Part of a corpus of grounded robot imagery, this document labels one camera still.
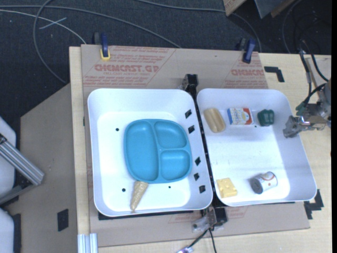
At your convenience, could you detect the white can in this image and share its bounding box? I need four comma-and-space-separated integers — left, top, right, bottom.
249, 171, 279, 195

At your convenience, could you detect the black block with wires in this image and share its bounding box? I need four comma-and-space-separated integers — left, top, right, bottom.
207, 207, 228, 231
183, 73, 199, 92

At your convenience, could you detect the brown cardboard board red print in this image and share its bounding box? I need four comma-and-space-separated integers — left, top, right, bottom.
80, 44, 311, 248

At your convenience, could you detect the white and blue carton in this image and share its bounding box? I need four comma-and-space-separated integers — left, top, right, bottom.
226, 107, 255, 126

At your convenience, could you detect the green bell pepper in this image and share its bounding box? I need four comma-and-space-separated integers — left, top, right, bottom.
256, 109, 275, 128

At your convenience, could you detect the blue divided plate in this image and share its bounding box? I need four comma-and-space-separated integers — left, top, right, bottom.
123, 119, 192, 185

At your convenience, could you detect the yellow cheese wedge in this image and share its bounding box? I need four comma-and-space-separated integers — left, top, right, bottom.
216, 177, 239, 199

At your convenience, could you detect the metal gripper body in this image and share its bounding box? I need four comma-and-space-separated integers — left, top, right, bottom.
302, 99, 332, 132

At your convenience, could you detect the cream ice cream cone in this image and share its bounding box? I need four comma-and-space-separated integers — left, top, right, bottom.
130, 180, 150, 213

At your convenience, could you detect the white plastic tray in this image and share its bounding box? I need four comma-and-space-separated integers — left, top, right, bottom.
196, 87, 318, 207
87, 87, 214, 218

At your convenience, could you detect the beige hot dog bun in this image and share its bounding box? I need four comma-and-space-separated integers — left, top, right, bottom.
203, 108, 227, 134

